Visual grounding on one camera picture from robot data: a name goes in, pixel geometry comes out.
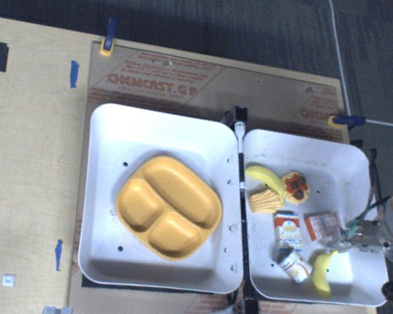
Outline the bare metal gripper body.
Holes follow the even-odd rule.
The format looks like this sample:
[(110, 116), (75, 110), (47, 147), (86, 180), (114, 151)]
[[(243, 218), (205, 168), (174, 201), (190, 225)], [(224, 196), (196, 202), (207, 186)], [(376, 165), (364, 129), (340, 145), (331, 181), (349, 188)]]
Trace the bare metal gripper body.
[(380, 221), (363, 221), (355, 234), (349, 238), (355, 246), (365, 246), (369, 250), (382, 251), (393, 263), (393, 227)]

